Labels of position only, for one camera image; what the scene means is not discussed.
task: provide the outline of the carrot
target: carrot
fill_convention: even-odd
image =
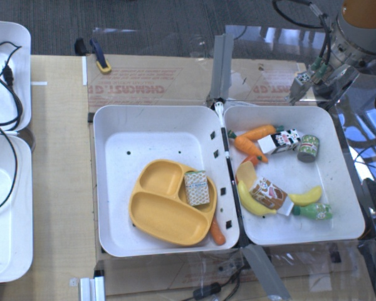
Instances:
[[[209,232],[214,240],[214,242],[217,245],[223,245],[226,242],[226,237],[220,230],[219,224],[217,223],[216,214],[213,215],[211,228],[209,229]]]
[[[241,162],[241,164],[242,164],[242,163],[245,163],[245,162],[247,162],[247,161],[250,161],[250,162],[252,163],[253,167],[255,167],[256,165],[258,165],[259,160],[261,160],[261,159],[262,159],[262,157],[259,156],[259,155],[248,155],[248,156],[247,156],[247,157]]]
[[[233,131],[229,130],[227,133],[229,138],[234,139],[234,146],[241,152],[244,152],[247,155],[257,155],[260,156],[262,162],[269,162],[268,158],[262,153],[262,151],[255,145],[250,139],[237,136]]]
[[[281,132],[282,130],[284,130],[284,126],[275,127],[273,125],[268,124],[268,125],[262,125],[262,126],[254,128],[254,129],[251,129],[251,130],[243,133],[240,136],[244,136],[244,137],[246,137],[250,140],[259,140],[259,139],[266,137],[268,135]]]

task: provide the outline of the tin can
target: tin can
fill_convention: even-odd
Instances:
[[[297,158],[301,162],[309,163],[316,160],[319,150],[319,138],[314,135],[304,135],[298,149]]]

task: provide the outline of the yellow plate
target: yellow plate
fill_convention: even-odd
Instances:
[[[187,246],[202,241],[212,223],[217,191],[212,180],[207,178],[210,203],[189,205],[184,174],[193,171],[197,170],[165,159],[146,165],[130,197],[128,212],[132,223],[170,243]]]

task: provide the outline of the yellow banana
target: yellow banana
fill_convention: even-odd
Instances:
[[[321,186],[317,185],[303,194],[289,194],[288,196],[295,205],[306,206],[319,201],[321,192]]]
[[[269,209],[265,205],[255,200],[248,191],[243,181],[238,182],[238,194],[241,204],[252,214],[263,216],[266,214],[276,214],[275,209]]]

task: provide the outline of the bottle cap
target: bottle cap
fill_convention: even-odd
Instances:
[[[293,207],[293,214],[295,216],[300,215],[301,214],[301,208],[299,206],[297,206],[297,205],[294,205],[294,207]]]

